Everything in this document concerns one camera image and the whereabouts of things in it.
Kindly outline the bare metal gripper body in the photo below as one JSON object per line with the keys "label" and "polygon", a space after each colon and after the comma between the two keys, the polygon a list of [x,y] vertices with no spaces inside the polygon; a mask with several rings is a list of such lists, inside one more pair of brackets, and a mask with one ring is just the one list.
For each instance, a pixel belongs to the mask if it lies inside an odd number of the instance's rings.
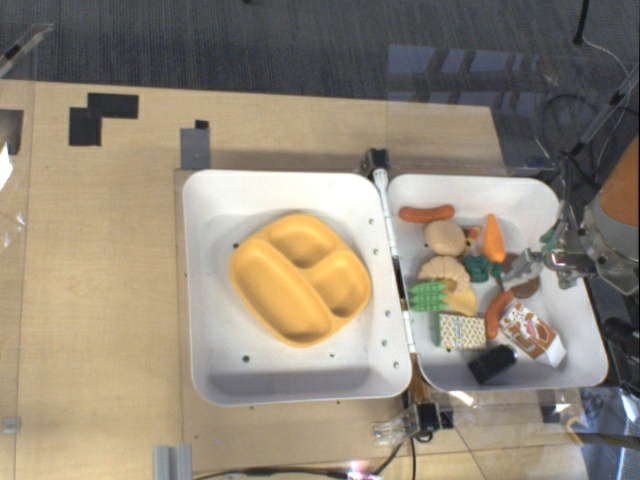
{"label": "bare metal gripper body", "polygon": [[555,274],[557,269],[568,268],[580,270],[582,278],[594,278],[597,275],[595,262],[583,251],[552,248],[544,249],[542,256],[544,265]]}

